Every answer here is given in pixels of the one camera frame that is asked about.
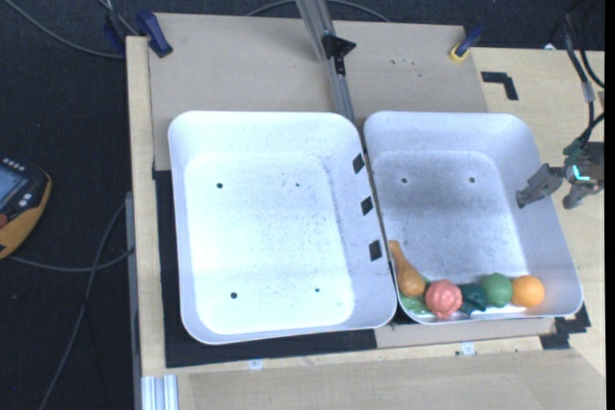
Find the black bracket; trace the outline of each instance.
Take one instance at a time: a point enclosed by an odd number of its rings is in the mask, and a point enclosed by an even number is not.
[[[327,58],[330,59],[333,57],[337,75],[345,76],[346,68],[344,67],[344,57],[346,57],[357,44],[334,35],[324,35],[321,41]]]
[[[580,310],[575,314],[574,319],[555,318],[555,333],[548,335],[539,335],[540,343],[544,350],[552,349],[569,349],[570,344],[568,339],[571,333],[586,333],[591,323],[587,315],[585,303],[580,307]]]
[[[503,84],[504,90],[506,91],[506,97],[509,100],[517,101],[519,99],[517,89],[515,89],[515,84],[505,72],[480,72],[480,74],[482,75],[482,80],[485,83]]]

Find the gray floor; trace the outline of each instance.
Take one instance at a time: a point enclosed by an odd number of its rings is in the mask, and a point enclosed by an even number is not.
[[[106,11],[95,0],[11,0],[47,28],[89,49],[115,54],[103,35]],[[245,15],[280,0],[111,0],[133,25],[138,9]],[[481,23],[480,46],[562,48],[567,13],[577,48],[604,49],[604,0],[343,0],[405,23]],[[331,5],[335,19],[378,20]],[[293,6],[264,15],[296,17]],[[0,2],[0,152],[38,162],[51,175],[49,206],[21,257],[87,266],[131,189],[123,60],[81,53],[54,40]],[[103,259],[126,248],[124,220]],[[70,339],[87,274],[0,262],[0,408],[38,408]],[[130,322],[125,263],[100,271],[86,315],[46,408],[132,407]]]

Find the blue clamp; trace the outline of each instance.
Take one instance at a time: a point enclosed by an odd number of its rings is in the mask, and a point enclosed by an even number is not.
[[[150,38],[149,47],[156,52],[160,58],[169,55],[173,48],[166,42],[160,24],[153,12],[141,9],[136,13],[136,24],[141,30],[142,35]]]
[[[482,37],[484,28],[479,24],[476,26],[470,34],[460,43],[453,47],[453,50],[449,52],[449,57],[452,61],[462,61],[468,55],[468,50],[476,45]]]
[[[119,52],[122,57],[126,57],[126,32],[122,28],[117,14],[109,12],[105,18],[103,26],[105,37],[109,40],[113,48]]]

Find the metal bracket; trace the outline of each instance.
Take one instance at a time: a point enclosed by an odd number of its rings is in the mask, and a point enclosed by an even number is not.
[[[527,204],[544,199],[551,195],[564,182],[563,168],[551,167],[545,163],[528,180],[528,186],[523,190],[517,191],[516,199],[519,208]]]
[[[335,72],[337,75],[345,76],[346,67],[344,66],[344,57],[346,57],[346,55],[348,55],[357,46],[357,44],[330,34],[323,36],[322,43],[327,58],[333,58]]]
[[[141,378],[141,410],[179,410],[179,408],[176,375]]]

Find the handheld device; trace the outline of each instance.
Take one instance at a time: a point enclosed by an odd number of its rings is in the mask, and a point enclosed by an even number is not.
[[[32,231],[51,193],[51,178],[36,164],[0,151],[0,259]]]

